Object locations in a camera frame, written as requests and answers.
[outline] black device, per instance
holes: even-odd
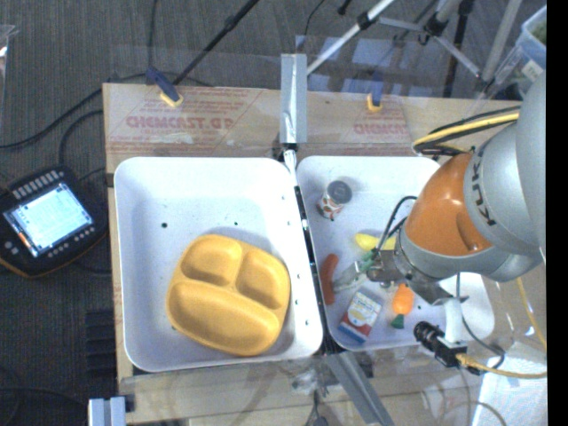
[[[72,170],[54,166],[0,196],[0,264],[35,278],[77,259],[107,232],[107,215]]]

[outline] gray floor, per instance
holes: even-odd
[[[0,0],[0,25],[16,27],[11,39],[5,84],[0,146],[24,140],[100,89],[109,79],[139,75],[147,66],[148,39],[154,0]],[[317,44],[343,35],[358,15],[380,0],[353,0],[344,16],[337,8],[344,0],[325,0],[312,16],[307,35]],[[431,0],[397,0],[386,16],[411,21]],[[477,0],[469,17],[463,52],[484,65],[508,0]],[[159,0],[153,31],[154,59],[176,72],[208,44],[247,0]],[[277,59],[296,50],[310,13],[320,0],[261,0],[240,25],[216,47],[215,54]],[[519,36],[521,24],[547,0],[524,0],[507,50]],[[455,18],[446,37],[452,39]],[[357,41],[391,40],[400,30],[374,24]],[[355,44],[346,46],[342,61],[350,63]],[[448,58],[431,62],[431,89],[440,91]],[[206,61],[191,74],[213,85],[278,87],[278,76],[248,69],[236,77],[229,68],[213,75]],[[458,67],[453,96],[470,97],[471,74]],[[44,137],[15,148],[0,149],[0,181],[28,174],[63,158],[78,176],[105,165],[102,117],[77,125],[61,140],[73,121],[102,108],[100,96],[70,113]],[[93,197],[103,203],[105,189],[99,172],[84,180]],[[85,315],[112,308],[108,244],[104,241],[81,264],[72,264],[41,280],[26,280],[3,272],[0,278],[0,366],[17,374],[21,386],[66,393],[83,403],[114,393],[112,376],[87,371]],[[0,371],[0,387],[13,381]],[[0,397],[0,423],[14,407],[13,397]],[[46,393],[30,391],[12,424],[83,424],[84,409]]]

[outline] yellow cable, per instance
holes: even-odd
[[[460,126],[454,126],[452,128],[448,128],[446,130],[434,132],[432,134],[429,134],[428,136],[424,136],[423,138],[419,138],[419,139],[415,140],[415,142],[413,143],[413,146],[418,146],[420,144],[424,144],[426,142],[431,142],[432,140],[437,140],[439,138],[444,138],[446,136],[452,136],[452,135],[455,135],[455,134],[460,134],[461,132],[465,132],[467,130],[476,130],[476,129],[479,129],[479,128],[483,128],[485,126],[489,128],[491,126],[494,126],[496,124],[501,124],[503,122],[514,121],[514,120],[518,119],[518,116],[519,116],[519,112],[512,112],[512,113],[508,113],[508,114],[498,115],[498,116],[492,117],[492,118],[485,118],[483,120],[463,124],[463,125],[460,125]]]
[[[534,318],[534,314],[531,311],[531,308],[529,306],[527,297],[526,297],[526,291],[525,291],[525,286],[523,285],[523,282],[521,281],[520,278],[517,278],[517,286],[518,289],[520,291],[521,294],[521,299],[523,301],[523,306],[525,307],[525,311],[526,314],[529,316],[529,320],[531,321],[532,326],[534,327],[534,331],[536,333],[536,335],[539,337],[540,343],[542,344],[542,347],[544,347],[544,351],[547,351],[547,341],[544,338],[544,334],[542,334],[542,332],[540,331],[540,327],[539,324],[537,323],[536,319]],[[481,369],[482,371],[486,371],[486,372],[490,372],[493,374],[497,374],[497,375],[505,375],[507,377],[516,377],[519,379],[541,379],[544,377],[547,377],[548,372],[545,371],[543,373],[537,373],[537,374],[523,374],[523,373],[514,373],[514,372],[510,372],[510,371],[503,371],[502,369],[496,369],[494,367],[489,367],[486,366],[482,363],[479,363],[478,361],[476,361],[475,359],[473,359],[470,355],[466,354],[466,353],[458,353],[456,356],[457,360],[460,362],[461,365],[466,366],[466,367],[475,367],[477,369]]]

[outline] yellow plate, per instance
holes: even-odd
[[[282,330],[290,297],[286,266],[267,252],[222,235],[185,249],[168,287],[175,329],[232,355],[267,351]]]

